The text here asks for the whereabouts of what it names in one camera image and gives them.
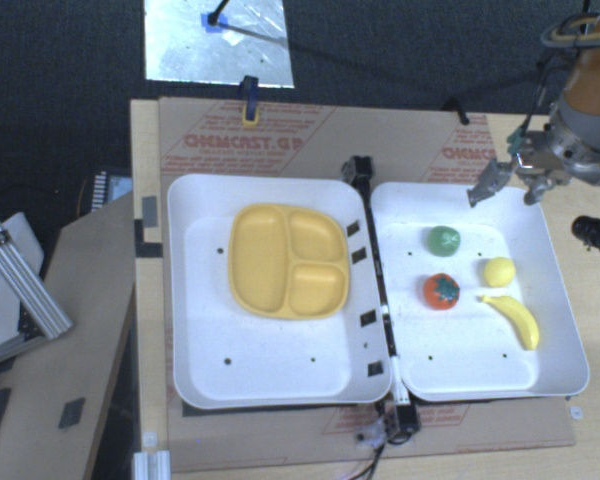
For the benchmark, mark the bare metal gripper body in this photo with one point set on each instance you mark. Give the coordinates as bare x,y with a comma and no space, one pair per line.
555,155

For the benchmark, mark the brown cardboard board red print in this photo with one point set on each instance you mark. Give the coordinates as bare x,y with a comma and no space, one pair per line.
300,138

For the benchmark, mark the green toy ball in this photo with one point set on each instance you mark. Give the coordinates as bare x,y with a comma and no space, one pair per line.
443,241

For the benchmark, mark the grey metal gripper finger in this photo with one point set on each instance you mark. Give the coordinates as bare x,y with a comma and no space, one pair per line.
486,184
537,191

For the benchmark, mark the red toy tomato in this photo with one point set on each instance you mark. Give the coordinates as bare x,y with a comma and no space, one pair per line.
441,292

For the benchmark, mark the white plastic tray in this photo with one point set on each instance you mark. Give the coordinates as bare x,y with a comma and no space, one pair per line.
470,368
280,363

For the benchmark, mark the yellow toy lemon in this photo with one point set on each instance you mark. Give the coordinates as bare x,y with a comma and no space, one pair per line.
499,271

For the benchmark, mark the yellow divided plate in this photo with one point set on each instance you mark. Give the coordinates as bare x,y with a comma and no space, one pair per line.
287,260

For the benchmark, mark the yellow banana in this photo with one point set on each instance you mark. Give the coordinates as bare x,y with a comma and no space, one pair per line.
520,320

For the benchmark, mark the black cylinder on white bracket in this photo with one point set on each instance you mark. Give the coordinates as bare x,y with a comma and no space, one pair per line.
597,235

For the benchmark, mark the thin black and white rod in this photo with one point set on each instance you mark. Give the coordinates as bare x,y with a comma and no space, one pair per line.
380,278

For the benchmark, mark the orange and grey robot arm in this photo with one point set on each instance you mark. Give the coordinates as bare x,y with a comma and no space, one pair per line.
592,73

